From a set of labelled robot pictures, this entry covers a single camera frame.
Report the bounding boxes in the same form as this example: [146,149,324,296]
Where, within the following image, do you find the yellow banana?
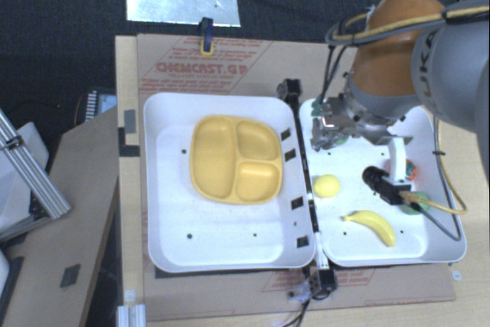
[341,210,397,248]

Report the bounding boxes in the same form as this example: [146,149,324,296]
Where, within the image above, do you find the black cylinder on white bracket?
[361,136,414,206]

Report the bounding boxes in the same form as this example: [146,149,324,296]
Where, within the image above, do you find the yellow divided plate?
[189,115,285,206]

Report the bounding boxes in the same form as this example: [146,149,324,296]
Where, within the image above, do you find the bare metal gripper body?
[316,95,399,141]

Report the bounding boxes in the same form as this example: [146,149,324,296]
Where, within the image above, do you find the black block with thin wires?
[276,78,302,101]
[308,267,338,300]

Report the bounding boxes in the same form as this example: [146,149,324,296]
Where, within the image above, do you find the green round toy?
[399,191,430,217]

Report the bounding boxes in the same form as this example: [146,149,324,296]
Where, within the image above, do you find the thin black and white rod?
[289,95,323,270]

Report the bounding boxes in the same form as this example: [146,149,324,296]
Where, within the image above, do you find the orange and green toy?
[384,158,419,183]

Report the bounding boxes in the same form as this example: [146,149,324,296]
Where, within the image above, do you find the brown cardboard board red print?
[136,33,457,322]

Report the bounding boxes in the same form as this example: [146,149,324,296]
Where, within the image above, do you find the yellow lemon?
[313,174,341,199]

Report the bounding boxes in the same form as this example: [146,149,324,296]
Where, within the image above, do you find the white plastic tray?
[142,92,319,274]
[299,96,469,268]

